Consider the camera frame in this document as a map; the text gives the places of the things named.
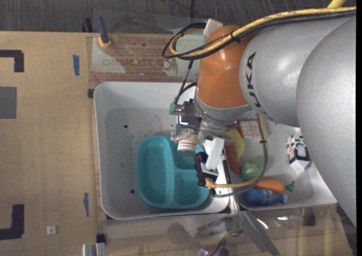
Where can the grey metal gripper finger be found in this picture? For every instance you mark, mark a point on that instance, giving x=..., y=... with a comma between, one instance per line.
x=195, y=139
x=176, y=137

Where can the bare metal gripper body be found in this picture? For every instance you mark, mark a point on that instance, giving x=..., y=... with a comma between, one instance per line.
x=189, y=116

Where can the small white and red can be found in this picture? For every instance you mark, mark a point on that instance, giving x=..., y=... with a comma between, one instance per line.
x=186, y=147

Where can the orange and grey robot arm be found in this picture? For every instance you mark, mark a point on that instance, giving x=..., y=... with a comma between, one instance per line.
x=282, y=73

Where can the blue divided plate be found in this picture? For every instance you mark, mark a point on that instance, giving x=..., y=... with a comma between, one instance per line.
x=161, y=170

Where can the yellow banana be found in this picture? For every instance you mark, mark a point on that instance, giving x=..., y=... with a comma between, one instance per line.
x=237, y=140

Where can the red sausage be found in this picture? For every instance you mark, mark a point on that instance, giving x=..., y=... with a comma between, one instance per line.
x=232, y=160

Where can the white plastic tray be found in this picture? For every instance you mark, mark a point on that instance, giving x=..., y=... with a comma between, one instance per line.
x=121, y=147

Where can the pink and white packet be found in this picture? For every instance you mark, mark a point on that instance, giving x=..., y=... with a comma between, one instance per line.
x=250, y=128

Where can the green apple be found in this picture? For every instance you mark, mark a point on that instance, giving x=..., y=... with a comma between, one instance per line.
x=250, y=171

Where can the blue bottle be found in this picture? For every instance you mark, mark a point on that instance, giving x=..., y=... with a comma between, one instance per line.
x=261, y=197

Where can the orange carrot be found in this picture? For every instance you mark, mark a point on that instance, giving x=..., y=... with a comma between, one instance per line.
x=270, y=185

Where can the black and white carton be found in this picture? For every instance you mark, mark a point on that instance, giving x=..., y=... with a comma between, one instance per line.
x=298, y=151

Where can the black cylinder on white bracket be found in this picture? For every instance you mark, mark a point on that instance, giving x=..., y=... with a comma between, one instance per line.
x=210, y=154

